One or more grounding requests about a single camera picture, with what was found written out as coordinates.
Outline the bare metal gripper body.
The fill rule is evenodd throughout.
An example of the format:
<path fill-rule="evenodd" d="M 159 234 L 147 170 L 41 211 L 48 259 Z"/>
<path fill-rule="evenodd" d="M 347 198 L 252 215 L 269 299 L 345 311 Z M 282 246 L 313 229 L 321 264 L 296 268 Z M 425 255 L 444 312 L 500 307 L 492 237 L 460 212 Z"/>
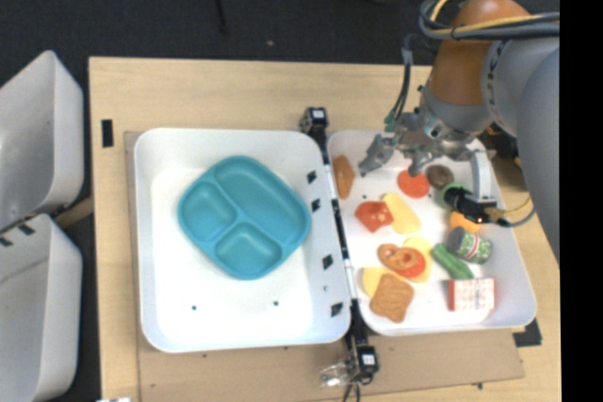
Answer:
<path fill-rule="evenodd" d="M 446 156 L 465 160 L 467 145 L 477 137 L 476 131 L 461 131 L 434 115 L 429 109 L 403 113 L 395 123 L 397 149 L 411 159 L 414 152 L 431 153 L 432 160 Z"/>

